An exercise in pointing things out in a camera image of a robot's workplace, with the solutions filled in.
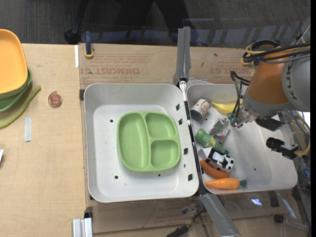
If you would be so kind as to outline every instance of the green bowl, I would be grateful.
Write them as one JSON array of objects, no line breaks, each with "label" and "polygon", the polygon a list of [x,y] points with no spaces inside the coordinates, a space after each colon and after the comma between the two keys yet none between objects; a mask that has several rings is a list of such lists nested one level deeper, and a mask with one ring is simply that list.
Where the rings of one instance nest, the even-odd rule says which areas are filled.
[{"label": "green bowl", "polygon": [[161,171],[180,160],[180,140],[175,122],[160,112],[130,112],[118,121],[118,152],[122,163],[134,171]]},{"label": "green bowl", "polygon": [[16,101],[18,101],[24,94],[24,92],[29,88],[32,82],[32,71],[28,68],[28,77],[27,77],[27,84],[25,88],[18,94],[6,98],[0,99],[0,113],[8,110],[12,107],[13,104],[15,104]]}]

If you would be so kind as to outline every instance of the can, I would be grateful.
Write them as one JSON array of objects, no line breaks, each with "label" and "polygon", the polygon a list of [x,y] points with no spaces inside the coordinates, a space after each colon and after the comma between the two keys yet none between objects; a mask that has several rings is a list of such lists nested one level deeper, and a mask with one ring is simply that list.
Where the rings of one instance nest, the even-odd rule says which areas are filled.
[{"label": "can", "polygon": [[199,99],[190,110],[191,117],[197,121],[202,120],[210,107],[211,105],[207,100]]}]

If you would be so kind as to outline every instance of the green divided plate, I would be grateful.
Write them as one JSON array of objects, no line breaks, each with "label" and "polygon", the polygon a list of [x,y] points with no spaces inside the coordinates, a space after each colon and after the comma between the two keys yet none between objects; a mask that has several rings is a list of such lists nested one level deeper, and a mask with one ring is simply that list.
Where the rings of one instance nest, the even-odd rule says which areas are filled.
[{"label": "green divided plate", "polygon": [[18,101],[22,97],[24,92],[31,85],[32,77],[33,77],[32,71],[28,68],[28,77],[26,80],[27,84],[26,84],[25,88],[20,93],[14,95],[14,96],[0,99],[0,113],[8,110],[16,101]]},{"label": "green divided plate", "polygon": [[175,122],[160,112],[130,112],[118,121],[118,152],[122,163],[134,171],[160,171],[180,159]]}]

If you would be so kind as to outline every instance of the toy carrot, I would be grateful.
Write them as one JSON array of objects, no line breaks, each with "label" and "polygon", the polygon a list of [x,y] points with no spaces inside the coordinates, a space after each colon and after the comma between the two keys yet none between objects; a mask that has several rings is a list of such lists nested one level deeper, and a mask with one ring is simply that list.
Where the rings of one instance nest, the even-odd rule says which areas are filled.
[{"label": "toy carrot", "polygon": [[214,178],[217,178],[217,179],[228,177],[228,173],[227,172],[224,172],[224,171],[217,170],[217,169],[213,168],[205,160],[200,160],[199,162],[200,162],[201,167],[203,168],[203,171],[206,174],[210,175],[211,177],[214,177]]},{"label": "toy carrot", "polygon": [[247,181],[242,180],[238,181],[238,179],[234,177],[221,178],[213,181],[205,182],[205,185],[213,188],[220,188],[225,190],[236,190],[239,186],[246,187]]}]

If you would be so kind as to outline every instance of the banana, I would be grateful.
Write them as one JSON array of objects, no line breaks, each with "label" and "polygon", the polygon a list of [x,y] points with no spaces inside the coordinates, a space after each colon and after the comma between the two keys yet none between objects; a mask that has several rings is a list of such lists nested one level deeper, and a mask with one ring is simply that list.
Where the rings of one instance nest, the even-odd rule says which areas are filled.
[{"label": "banana", "polygon": [[228,114],[231,113],[234,110],[236,103],[225,105],[225,104],[218,104],[214,101],[211,102],[211,105],[214,106],[220,113]]}]

